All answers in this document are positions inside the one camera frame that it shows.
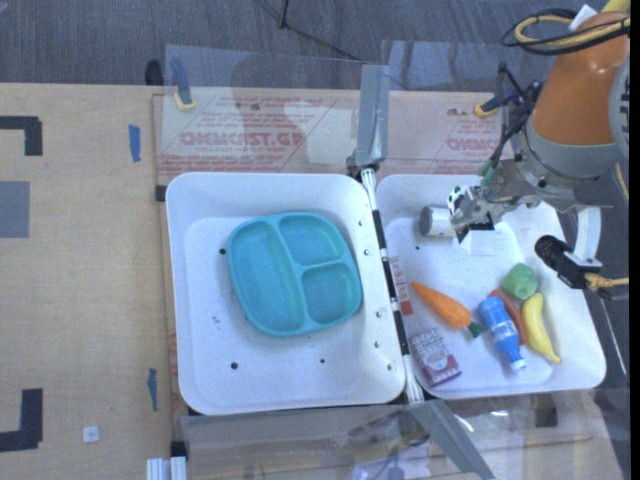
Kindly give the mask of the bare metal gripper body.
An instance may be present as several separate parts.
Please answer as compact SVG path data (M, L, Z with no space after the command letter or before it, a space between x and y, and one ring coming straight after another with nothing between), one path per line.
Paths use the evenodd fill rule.
M534 208L541 202L536 178L528 179L522 172L523 162L502 160L490 167L481 181L482 198L491 216L503 216L520 206Z

